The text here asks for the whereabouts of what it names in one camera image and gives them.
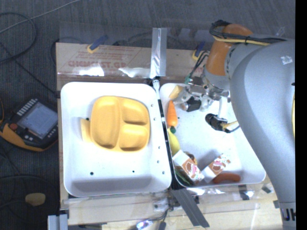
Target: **orange sausage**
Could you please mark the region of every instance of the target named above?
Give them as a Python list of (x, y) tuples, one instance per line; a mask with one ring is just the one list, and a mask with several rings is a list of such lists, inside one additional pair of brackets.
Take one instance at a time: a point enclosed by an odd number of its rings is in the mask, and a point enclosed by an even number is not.
[(239, 182), (241, 180), (241, 176), (235, 173), (225, 172), (218, 174), (214, 179), (213, 182), (215, 184), (221, 183), (222, 181), (233, 181)]

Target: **gray carpet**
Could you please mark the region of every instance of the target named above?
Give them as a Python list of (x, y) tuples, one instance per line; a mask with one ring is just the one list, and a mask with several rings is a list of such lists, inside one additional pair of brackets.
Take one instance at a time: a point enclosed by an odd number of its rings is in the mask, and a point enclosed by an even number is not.
[[(0, 32), (24, 19), (6, 12), (33, 18), (71, 1), (0, 0)], [(175, 31), (182, 28), (207, 30), (211, 23), (219, 19), (243, 24), (258, 34), (295, 38), (295, 0), (81, 0), (34, 18), (37, 32), (35, 42), (15, 58), (4, 60), (31, 44), (35, 36), (32, 25), (24, 22), (0, 33), (0, 97), (5, 112), (8, 113), (31, 96), (56, 104), (53, 93), (56, 90), (56, 74), (50, 55), (54, 56), (53, 42), (66, 36), (67, 25), (82, 23), (149, 30), (153, 27), (168, 27)], [(44, 217), (53, 213), (54, 202), (58, 201), (58, 196), (49, 185), (59, 186), (58, 145), (36, 153), (16, 148), (0, 139), (0, 154), (0, 177), (19, 173), (39, 176), (48, 183), (42, 184), (35, 179), (0, 181), (0, 229), (47, 229)], [(9, 200), (18, 200), (23, 196), (23, 192), (18, 190), (20, 188), (26, 188), (27, 192), (38, 188), (46, 192), (48, 207), (39, 212), (18, 203), (4, 207)]]

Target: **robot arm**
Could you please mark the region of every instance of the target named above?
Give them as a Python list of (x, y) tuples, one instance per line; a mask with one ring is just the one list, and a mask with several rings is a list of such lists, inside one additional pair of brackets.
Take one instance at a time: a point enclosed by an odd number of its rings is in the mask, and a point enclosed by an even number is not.
[(295, 40), (257, 38), (239, 25), (230, 24), (227, 29), (228, 25), (222, 24), (221, 37), (215, 36), (218, 41), (212, 46), (203, 79), (212, 92), (230, 90), (238, 123), (276, 191), (283, 229), (294, 230)]

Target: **metal bracket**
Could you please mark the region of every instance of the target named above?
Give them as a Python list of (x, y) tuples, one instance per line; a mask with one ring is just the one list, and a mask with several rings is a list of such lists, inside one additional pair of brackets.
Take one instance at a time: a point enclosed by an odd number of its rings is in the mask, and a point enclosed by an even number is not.
[(153, 28), (150, 78), (166, 74), (166, 28)]
[(171, 190), (171, 194), (181, 204), (193, 226), (202, 226), (203, 228), (209, 227), (209, 223), (186, 188)]
[(167, 198), (163, 198), (153, 203), (154, 211), (165, 212), (169, 208), (169, 201)]
[(68, 230), (67, 215), (48, 216), (48, 230)]

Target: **blue clamp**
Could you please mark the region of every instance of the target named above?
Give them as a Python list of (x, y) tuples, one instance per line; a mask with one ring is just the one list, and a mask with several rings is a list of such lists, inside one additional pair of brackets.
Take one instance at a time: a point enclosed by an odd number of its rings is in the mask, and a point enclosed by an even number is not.
[(87, 47), (87, 51), (91, 54), (94, 53), (98, 49), (99, 45), (103, 45), (107, 39), (108, 39), (107, 35), (101, 36)]
[(194, 60), (198, 60), (204, 46), (205, 46), (205, 42), (200, 42), (200, 44), (198, 44), (197, 48), (194, 50), (193, 55), (192, 55), (192, 58)]

